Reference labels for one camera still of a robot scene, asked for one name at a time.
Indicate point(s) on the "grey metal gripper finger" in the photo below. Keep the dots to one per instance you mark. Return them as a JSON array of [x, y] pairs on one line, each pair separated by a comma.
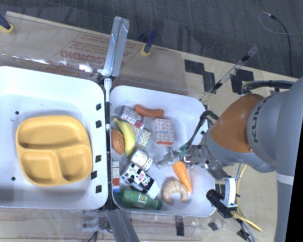
[[188, 160], [167, 159]]

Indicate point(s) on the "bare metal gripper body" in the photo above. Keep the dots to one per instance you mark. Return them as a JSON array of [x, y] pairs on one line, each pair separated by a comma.
[[205, 159]]

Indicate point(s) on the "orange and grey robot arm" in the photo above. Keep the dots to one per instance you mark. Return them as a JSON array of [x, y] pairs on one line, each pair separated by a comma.
[[274, 130]]

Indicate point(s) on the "orange carrot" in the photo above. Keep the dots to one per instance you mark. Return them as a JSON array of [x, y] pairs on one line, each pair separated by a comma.
[[184, 176]]

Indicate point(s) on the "white and orange can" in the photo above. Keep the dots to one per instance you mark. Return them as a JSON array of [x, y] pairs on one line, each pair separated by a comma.
[[142, 160]]

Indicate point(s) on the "orange and white box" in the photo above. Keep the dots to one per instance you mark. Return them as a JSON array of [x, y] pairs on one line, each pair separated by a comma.
[[164, 131]]

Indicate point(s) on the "beige croissant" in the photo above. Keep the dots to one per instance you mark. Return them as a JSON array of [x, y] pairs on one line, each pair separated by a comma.
[[175, 190]]

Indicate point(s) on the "yellow patterned packet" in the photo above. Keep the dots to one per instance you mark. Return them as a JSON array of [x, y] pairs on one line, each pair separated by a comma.
[[143, 137]]

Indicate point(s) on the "cow print carton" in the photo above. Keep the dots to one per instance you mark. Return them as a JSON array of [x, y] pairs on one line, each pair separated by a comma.
[[140, 179]]

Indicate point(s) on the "yellow banana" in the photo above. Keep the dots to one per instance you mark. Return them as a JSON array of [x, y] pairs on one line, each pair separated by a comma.
[[126, 135]]

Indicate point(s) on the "green bottle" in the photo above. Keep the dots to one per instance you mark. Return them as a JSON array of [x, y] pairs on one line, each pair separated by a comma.
[[135, 199]]

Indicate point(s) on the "orange sausage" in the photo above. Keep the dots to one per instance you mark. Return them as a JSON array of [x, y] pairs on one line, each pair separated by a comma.
[[148, 111]]

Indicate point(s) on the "white plastic tray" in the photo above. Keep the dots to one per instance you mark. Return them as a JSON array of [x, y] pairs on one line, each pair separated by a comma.
[[7, 87], [187, 109]]

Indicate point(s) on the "brown bread bun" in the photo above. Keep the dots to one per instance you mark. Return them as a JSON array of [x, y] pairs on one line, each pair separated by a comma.
[[117, 142]]

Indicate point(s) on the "small orange and white carton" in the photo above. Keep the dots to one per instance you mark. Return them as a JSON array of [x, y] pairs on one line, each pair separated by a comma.
[[115, 174]]

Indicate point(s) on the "red and white carton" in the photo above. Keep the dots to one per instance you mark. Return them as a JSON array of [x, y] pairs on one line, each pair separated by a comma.
[[131, 116]]

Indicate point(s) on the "yellow divided plate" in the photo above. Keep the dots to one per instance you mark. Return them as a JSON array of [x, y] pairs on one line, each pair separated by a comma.
[[51, 150]]

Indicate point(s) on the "brown cardboard board red print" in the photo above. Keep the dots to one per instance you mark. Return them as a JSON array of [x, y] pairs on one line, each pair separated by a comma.
[[53, 43]]

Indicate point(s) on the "black cylinder on white bracket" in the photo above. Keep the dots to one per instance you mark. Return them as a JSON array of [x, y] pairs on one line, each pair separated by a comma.
[[220, 199]]

